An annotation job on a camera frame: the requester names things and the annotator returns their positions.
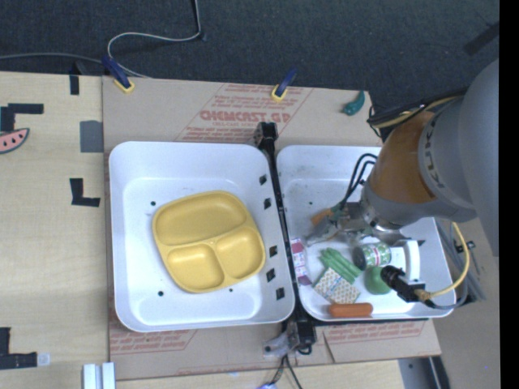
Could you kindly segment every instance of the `can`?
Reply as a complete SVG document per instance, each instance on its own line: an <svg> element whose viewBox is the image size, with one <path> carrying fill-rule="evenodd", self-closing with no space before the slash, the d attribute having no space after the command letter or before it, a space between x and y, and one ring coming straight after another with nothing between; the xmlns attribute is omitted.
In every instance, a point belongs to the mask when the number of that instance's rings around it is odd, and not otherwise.
<svg viewBox="0 0 519 389"><path fill-rule="evenodd" d="M391 248L383 242L367 243L353 250L354 264L361 270L380 267L391 262Z"/></svg>

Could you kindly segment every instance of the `blue clamp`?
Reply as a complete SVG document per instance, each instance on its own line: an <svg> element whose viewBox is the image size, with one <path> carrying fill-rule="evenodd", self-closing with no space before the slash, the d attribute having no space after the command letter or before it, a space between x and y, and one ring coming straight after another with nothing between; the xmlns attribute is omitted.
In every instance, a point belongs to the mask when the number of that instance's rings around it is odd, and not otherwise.
<svg viewBox="0 0 519 389"><path fill-rule="evenodd" d="M121 88L123 92L129 94L134 90L135 84L128 79L127 75L113 58L105 55L101 61L104 67L108 69L110 74L115 78L114 83Z"/></svg>
<svg viewBox="0 0 519 389"><path fill-rule="evenodd" d="M348 104L345 105L342 112L350 116L355 115L358 111L361 110L365 100L366 97L364 96L364 91L359 92L357 98L355 98L351 102L348 102Z"/></svg>
<svg viewBox="0 0 519 389"><path fill-rule="evenodd" d="M296 68L292 68L288 74L286 74L286 77L274 87L272 90L270 97L275 100L276 102L281 102L283 98L285 98L286 92L288 90L288 87L292 84L292 82L295 80L295 77L298 73L298 70Z"/></svg>

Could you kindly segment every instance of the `divided yellow plate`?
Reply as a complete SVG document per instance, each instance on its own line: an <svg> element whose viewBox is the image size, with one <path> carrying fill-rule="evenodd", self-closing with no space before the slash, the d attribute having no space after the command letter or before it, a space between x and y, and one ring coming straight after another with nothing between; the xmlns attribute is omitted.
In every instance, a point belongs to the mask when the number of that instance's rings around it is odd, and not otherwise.
<svg viewBox="0 0 519 389"><path fill-rule="evenodd" d="M251 214L231 193L215 190L167 203L153 217L162 261L179 287L206 293L246 280L265 264Z"/></svg>

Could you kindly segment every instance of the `table surface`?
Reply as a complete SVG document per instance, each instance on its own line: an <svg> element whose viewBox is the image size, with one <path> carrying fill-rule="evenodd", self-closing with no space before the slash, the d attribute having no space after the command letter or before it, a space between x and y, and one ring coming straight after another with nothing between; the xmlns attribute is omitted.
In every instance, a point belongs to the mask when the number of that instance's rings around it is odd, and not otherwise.
<svg viewBox="0 0 519 389"><path fill-rule="evenodd" d="M80 94L70 96L68 76L0 72L0 105L9 103L42 103L45 113L17 114L15 128L29 127L30 142L0 156L0 327L11 327L11 353L49 353L51 363L3 370L0 387L80 387L84 364L109 360L104 199L99 207L71 206L69 183L83 178L85 197L105 196L104 155L79 148L79 124L102 121L101 78L81 77ZM296 373L305 388L404 387L396 360ZM260 370L118 387L254 388L272 375ZM277 386L295 387L288 371Z"/></svg>

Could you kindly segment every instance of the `green ball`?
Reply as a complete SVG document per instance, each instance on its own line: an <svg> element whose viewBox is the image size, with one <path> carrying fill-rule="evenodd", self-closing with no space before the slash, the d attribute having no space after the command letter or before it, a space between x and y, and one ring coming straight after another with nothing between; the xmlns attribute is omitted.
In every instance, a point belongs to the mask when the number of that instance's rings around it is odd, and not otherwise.
<svg viewBox="0 0 519 389"><path fill-rule="evenodd" d="M372 267L364 273L364 285L371 294L384 295L391 291L389 285L380 277L381 271L382 267Z"/></svg>

